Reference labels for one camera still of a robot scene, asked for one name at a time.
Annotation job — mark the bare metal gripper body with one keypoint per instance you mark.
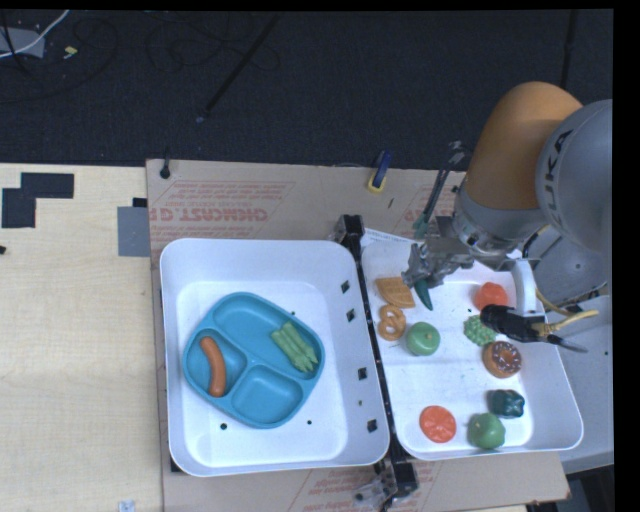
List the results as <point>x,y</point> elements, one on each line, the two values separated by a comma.
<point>452,250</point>

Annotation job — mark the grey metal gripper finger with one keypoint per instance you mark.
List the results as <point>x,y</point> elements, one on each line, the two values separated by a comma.
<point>413,270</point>
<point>436,277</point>

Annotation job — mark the green chili pepper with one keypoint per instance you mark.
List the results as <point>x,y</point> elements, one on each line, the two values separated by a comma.
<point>425,296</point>

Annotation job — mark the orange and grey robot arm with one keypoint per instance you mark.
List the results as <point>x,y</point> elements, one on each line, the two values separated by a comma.
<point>520,150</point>

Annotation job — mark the orange waffle biscuit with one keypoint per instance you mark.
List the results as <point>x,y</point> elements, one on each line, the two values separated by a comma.
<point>395,295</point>

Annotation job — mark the orange tomato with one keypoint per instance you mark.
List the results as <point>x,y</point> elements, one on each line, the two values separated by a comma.
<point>490,296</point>

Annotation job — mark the light green apple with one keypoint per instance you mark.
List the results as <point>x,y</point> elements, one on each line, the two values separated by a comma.
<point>422,340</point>

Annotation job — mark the orange pretzel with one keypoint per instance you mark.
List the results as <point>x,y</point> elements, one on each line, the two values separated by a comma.
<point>385,330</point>

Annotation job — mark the green grapes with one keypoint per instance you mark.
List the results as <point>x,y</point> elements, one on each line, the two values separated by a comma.
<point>477,332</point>

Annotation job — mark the thin black rod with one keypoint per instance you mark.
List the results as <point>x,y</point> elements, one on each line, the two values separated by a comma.
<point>378,360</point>

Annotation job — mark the brown doughnut with sprinkles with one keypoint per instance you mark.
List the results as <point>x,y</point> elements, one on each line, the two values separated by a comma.
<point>492,367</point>

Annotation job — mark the white plastic tray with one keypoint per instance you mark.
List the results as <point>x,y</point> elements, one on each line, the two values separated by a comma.
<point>260,260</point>
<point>450,385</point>

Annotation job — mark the brown cardboard board red print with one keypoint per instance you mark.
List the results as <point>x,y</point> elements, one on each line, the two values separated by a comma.
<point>300,205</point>

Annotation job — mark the green asparagus bunch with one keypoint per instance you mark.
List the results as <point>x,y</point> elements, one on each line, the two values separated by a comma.
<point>296,347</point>

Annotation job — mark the dark green bell pepper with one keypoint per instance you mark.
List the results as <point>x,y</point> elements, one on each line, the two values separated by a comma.
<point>506,404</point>

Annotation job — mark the orange slice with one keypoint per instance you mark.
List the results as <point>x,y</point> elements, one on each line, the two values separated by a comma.
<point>437,424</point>

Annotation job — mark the blue divided plate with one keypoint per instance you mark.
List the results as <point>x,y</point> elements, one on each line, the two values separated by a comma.
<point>260,397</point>

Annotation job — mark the orange sausage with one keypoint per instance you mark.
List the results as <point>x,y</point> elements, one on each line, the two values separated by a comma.
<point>216,365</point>

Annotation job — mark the black cylinder on white bracket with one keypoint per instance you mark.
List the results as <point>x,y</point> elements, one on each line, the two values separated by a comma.
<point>510,322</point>

